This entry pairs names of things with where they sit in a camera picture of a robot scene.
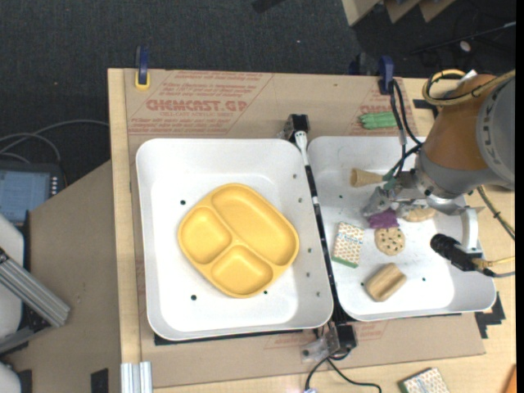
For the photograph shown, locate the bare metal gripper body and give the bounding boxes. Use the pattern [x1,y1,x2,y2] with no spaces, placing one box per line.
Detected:
[382,169,468,216]

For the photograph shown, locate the white plastic tray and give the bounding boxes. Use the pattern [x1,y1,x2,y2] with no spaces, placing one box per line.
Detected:
[306,135,498,323]
[135,138,335,341]

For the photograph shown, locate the white patterned carton, green edge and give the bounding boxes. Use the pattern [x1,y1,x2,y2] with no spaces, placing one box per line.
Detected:
[398,367,454,393]
[330,221,366,269]

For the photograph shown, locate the tan ice cream cone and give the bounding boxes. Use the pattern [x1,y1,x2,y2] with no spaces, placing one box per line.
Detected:
[349,167,388,189]

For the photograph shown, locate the purple grapes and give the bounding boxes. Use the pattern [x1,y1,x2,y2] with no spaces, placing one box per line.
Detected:
[367,210,400,230]

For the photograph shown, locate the brown cardboard board, red print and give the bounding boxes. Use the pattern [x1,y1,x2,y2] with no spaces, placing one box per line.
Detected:
[122,69,499,389]

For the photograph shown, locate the tan pastry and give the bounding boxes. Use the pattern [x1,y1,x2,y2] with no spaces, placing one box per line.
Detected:
[402,206,437,224]

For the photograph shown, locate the green asparagus bundle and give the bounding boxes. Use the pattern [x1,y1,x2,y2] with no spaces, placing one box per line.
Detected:
[358,111,400,131]

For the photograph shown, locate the thin black and white rod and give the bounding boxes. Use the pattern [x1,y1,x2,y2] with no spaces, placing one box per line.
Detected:
[294,130,341,328]

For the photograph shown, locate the black cylinder on white bracket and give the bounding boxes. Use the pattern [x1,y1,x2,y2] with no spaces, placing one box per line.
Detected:
[429,208,486,273]

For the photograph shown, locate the yellow divided plate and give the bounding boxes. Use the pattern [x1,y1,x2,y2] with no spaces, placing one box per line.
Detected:
[177,182,300,300]

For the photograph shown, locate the tan chocolate chip biscuit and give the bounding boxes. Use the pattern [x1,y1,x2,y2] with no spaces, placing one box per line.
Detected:
[373,226,407,257]

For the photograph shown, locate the black block with thin wires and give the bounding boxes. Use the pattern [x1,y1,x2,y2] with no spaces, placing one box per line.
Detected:
[281,113,310,141]
[300,323,359,364]

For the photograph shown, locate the tan bread loaf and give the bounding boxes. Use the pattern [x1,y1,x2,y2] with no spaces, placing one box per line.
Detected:
[364,262,409,303]

